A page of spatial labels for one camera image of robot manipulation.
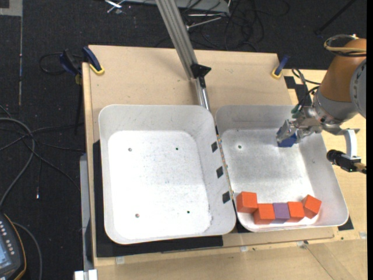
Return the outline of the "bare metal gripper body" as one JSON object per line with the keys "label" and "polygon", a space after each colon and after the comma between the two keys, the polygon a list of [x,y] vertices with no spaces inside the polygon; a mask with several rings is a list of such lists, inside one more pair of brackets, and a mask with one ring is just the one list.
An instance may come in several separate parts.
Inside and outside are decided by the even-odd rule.
{"label": "bare metal gripper body", "polygon": [[312,106],[295,106],[292,111],[294,126],[299,134],[321,133],[322,125],[319,122],[316,110]]}

